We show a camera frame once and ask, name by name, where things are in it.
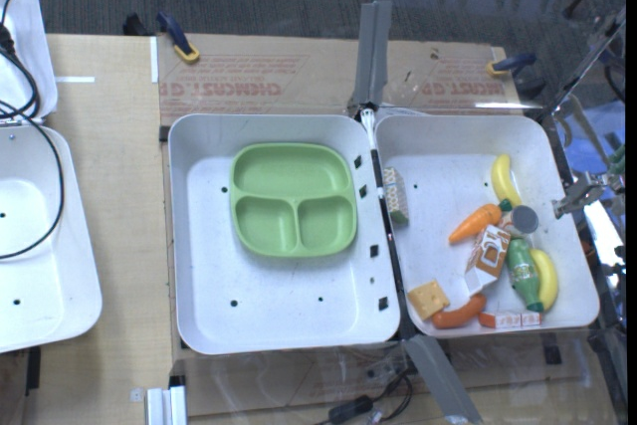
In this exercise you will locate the yellow cheese wedge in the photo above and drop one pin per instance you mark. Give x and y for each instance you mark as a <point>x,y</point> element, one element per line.
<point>428,298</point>

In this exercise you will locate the small white patterned carton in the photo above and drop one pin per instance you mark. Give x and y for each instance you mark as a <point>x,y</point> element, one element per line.
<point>396,196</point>

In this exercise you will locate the brown cardboard board red print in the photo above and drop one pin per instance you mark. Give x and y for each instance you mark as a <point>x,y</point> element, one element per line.
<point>318,79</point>

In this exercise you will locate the white plastic tray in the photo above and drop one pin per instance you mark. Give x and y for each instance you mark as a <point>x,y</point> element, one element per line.
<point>35,244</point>
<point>438,254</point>
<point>25,64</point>
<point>278,303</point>

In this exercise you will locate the yellow banana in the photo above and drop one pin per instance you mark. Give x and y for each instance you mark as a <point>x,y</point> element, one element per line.
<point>547,281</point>
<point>502,179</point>

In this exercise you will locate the small grey-topped can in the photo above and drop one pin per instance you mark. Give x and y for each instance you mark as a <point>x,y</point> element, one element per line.
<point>524,219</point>

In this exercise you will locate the orange carrot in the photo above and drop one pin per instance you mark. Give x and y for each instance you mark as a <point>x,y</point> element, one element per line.
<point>475,221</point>

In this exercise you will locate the thin black and white rod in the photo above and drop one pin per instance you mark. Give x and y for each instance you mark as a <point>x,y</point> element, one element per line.
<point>379,184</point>

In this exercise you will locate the green bottle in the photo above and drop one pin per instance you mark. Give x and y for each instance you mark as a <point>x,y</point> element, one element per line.
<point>523,274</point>

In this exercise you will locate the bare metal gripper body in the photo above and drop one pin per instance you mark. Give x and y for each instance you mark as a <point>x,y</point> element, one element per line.
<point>599,184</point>

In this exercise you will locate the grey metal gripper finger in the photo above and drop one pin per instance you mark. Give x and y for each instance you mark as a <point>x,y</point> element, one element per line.
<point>567,204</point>

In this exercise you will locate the orange sausage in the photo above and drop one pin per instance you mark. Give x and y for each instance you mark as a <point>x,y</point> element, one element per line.
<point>458,315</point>

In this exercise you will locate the orange and white packet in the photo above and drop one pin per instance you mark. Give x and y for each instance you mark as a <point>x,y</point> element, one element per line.
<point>505,319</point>

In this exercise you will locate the orange and white carton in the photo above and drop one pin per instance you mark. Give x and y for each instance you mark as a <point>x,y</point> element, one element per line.
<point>488,261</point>

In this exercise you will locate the green divided plate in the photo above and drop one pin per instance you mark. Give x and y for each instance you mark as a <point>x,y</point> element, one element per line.
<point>293,174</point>

